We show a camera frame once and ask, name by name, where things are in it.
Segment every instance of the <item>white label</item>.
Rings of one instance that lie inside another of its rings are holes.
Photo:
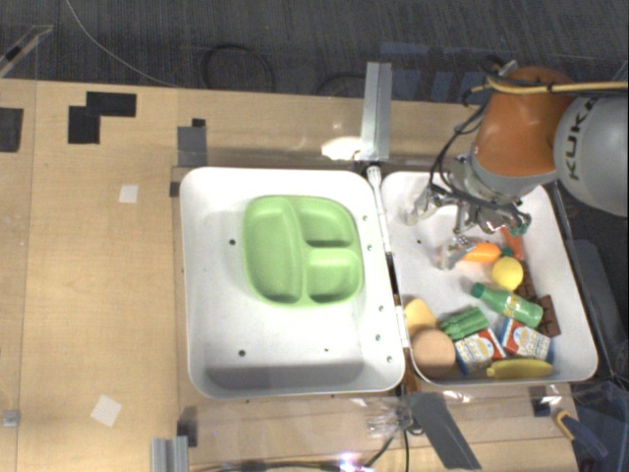
[[[137,203],[139,185],[123,185],[120,190],[119,203]]]
[[[113,427],[121,409],[122,404],[119,404],[107,395],[100,395],[100,398],[91,411],[90,416],[97,422],[100,422],[107,427]]]

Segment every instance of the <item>green plate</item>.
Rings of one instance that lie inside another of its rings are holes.
[[[252,291],[269,304],[342,303],[363,288],[354,219],[325,198],[265,196],[250,202],[243,258]]]

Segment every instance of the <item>yellow toy lemon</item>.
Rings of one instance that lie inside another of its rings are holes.
[[[404,318],[411,337],[425,328],[437,328],[436,318],[422,299],[413,299],[404,307]]]
[[[524,279],[524,270],[517,259],[501,257],[491,268],[491,278],[496,285],[513,292]]]

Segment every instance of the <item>toy bread roll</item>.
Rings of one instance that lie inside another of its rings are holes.
[[[411,347],[415,364],[429,378],[444,376],[456,363],[454,343],[441,330],[420,330],[413,336]]]

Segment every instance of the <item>yellow toy banana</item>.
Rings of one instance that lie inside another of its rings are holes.
[[[497,380],[544,378],[552,373],[552,366],[538,359],[515,358],[493,362],[486,373]]]

